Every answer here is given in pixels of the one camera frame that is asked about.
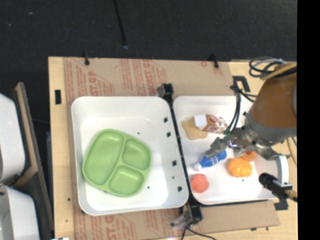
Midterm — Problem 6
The green divided plate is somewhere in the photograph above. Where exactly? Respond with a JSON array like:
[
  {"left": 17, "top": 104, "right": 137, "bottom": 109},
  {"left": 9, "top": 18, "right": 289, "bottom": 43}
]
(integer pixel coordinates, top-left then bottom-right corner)
[{"left": 81, "top": 128, "right": 153, "bottom": 198}]

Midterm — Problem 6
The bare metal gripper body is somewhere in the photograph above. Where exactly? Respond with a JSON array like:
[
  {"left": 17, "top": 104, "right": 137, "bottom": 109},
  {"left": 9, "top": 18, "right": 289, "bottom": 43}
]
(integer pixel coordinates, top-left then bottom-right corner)
[{"left": 224, "top": 126, "right": 292, "bottom": 161}]

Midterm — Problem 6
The brown cardboard board red print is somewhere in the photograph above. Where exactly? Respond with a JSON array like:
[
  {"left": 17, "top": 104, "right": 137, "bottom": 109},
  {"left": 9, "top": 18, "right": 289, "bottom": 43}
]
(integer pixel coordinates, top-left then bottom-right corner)
[{"left": 63, "top": 57, "right": 281, "bottom": 240}]

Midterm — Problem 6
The orange toy pepper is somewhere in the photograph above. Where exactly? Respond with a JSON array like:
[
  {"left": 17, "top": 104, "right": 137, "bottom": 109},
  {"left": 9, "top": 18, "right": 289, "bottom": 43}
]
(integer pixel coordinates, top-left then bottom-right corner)
[{"left": 227, "top": 157, "right": 254, "bottom": 178}]

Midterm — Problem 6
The small orange toy piece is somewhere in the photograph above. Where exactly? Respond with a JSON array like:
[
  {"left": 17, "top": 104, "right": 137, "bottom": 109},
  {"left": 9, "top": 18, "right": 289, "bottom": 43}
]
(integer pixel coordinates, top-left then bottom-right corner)
[{"left": 240, "top": 150, "right": 258, "bottom": 163}]

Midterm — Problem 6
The tan biscuit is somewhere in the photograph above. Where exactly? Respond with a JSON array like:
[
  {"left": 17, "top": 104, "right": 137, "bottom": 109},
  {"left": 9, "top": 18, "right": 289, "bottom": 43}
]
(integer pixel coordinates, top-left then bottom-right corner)
[{"left": 181, "top": 116, "right": 209, "bottom": 141}]

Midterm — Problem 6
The blue bottle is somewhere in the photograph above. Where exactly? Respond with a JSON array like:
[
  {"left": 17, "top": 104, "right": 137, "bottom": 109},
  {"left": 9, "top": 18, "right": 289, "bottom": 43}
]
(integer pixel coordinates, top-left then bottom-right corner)
[{"left": 193, "top": 149, "right": 228, "bottom": 172}]

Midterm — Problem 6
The white plastic tray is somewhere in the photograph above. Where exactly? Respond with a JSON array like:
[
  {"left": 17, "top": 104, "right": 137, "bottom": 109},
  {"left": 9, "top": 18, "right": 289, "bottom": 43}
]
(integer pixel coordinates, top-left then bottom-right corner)
[
  {"left": 70, "top": 95, "right": 190, "bottom": 216},
  {"left": 172, "top": 95, "right": 284, "bottom": 206}
]

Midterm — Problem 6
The brown and white carton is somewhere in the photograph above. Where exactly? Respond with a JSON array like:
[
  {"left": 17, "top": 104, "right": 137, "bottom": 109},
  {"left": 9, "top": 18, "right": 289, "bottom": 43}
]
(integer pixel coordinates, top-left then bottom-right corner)
[{"left": 194, "top": 113, "right": 229, "bottom": 135}]

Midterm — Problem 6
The black block with thin wires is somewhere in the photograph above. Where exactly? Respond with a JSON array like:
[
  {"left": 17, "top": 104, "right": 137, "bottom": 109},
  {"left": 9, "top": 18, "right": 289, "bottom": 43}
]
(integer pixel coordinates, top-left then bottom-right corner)
[
  {"left": 184, "top": 204, "right": 203, "bottom": 224},
  {"left": 156, "top": 83, "right": 174, "bottom": 99}
]

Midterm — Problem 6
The black cylinder on white bracket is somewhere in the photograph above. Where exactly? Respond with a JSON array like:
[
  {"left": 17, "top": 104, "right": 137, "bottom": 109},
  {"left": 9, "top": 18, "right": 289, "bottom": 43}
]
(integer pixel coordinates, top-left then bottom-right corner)
[{"left": 258, "top": 154, "right": 293, "bottom": 200}]

